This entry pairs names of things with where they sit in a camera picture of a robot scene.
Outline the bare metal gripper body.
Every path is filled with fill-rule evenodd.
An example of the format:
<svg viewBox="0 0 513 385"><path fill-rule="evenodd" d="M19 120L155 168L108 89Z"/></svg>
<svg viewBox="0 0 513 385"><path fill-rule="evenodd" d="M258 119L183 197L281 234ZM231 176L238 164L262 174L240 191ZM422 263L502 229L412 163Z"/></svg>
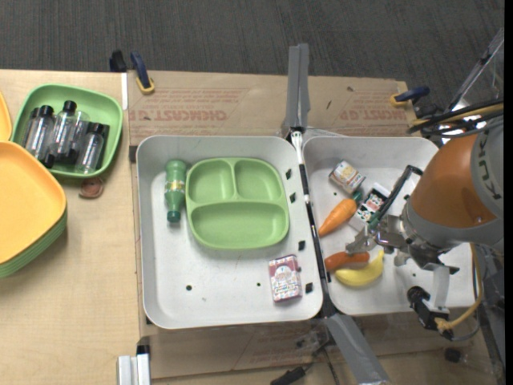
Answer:
<svg viewBox="0 0 513 385"><path fill-rule="evenodd" d="M433 270L441 265L438 247L422 237L407 220L386 215L380 220L374 240L394 253L394 265L404 266L411 260L422 270Z"/></svg>

